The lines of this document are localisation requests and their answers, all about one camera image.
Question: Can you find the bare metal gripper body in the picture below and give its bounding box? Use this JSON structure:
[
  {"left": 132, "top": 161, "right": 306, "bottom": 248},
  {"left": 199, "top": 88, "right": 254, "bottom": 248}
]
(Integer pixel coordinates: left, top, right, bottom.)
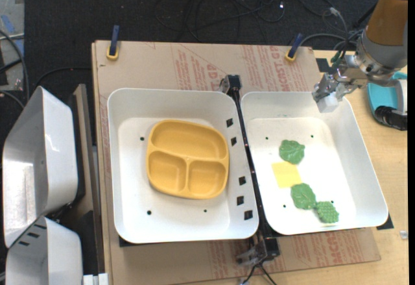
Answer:
[{"left": 329, "top": 53, "right": 399, "bottom": 90}]

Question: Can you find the light blue plate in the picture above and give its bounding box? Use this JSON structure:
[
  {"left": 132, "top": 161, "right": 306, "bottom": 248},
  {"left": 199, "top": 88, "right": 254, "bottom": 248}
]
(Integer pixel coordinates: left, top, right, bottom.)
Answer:
[{"left": 366, "top": 71, "right": 409, "bottom": 123}]

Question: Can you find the white plastic tray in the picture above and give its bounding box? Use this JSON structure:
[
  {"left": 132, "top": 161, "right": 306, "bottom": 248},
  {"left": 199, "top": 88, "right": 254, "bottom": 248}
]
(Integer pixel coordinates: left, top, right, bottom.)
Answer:
[
  {"left": 106, "top": 87, "right": 260, "bottom": 244},
  {"left": 240, "top": 91, "right": 390, "bottom": 236}
]

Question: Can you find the green lettuce leaf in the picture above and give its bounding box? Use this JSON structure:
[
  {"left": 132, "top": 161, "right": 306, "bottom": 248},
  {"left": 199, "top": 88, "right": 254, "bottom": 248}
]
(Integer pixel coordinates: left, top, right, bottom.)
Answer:
[
  {"left": 290, "top": 182, "right": 318, "bottom": 211},
  {"left": 278, "top": 139, "right": 306, "bottom": 166}
]

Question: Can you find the yellow cheese slice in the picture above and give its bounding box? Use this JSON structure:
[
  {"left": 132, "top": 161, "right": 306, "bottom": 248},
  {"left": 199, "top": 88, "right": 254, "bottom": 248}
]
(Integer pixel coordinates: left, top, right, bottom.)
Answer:
[{"left": 271, "top": 161, "right": 303, "bottom": 189}]

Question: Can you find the thin black rod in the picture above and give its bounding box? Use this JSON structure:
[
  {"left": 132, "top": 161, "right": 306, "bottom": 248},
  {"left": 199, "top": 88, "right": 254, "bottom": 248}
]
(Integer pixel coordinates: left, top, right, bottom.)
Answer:
[{"left": 230, "top": 88, "right": 272, "bottom": 240}]

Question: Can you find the green bumpy leaf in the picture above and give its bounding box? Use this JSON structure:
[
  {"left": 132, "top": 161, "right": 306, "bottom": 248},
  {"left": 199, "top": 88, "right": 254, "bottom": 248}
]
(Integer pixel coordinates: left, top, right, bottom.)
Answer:
[{"left": 314, "top": 201, "right": 340, "bottom": 225}]

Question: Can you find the brown cardboard board red print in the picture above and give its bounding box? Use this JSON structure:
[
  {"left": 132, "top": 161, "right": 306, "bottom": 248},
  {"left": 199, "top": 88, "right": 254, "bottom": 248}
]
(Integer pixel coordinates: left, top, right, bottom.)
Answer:
[{"left": 91, "top": 40, "right": 382, "bottom": 285}]

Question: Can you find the yellow divided plate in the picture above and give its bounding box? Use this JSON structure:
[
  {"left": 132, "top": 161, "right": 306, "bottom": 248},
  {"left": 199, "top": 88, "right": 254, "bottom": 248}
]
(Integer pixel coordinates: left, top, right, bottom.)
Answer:
[{"left": 145, "top": 119, "right": 231, "bottom": 201}]

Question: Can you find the white plastic tub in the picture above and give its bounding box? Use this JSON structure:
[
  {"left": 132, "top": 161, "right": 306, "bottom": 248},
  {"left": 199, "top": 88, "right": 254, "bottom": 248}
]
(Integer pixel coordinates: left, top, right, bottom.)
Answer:
[{"left": 1, "top": 85, "right": 80, "bottom": 248}]

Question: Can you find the black cylinder on white bracket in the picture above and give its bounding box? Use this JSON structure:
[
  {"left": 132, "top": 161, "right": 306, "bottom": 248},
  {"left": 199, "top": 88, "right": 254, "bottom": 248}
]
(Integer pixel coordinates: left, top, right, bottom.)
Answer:
[{"left": 375, "top": 78, "right": 409, "bottom": 132}]

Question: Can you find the black block with wires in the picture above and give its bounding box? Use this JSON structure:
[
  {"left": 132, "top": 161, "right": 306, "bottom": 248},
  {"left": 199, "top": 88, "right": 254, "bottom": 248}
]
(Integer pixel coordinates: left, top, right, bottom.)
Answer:
[
  {"left": 235, "top": 236, "right": 281, "bottom": 266},
  {"left": 222, "top": 74, "right": 243, "bottom": 93}
]

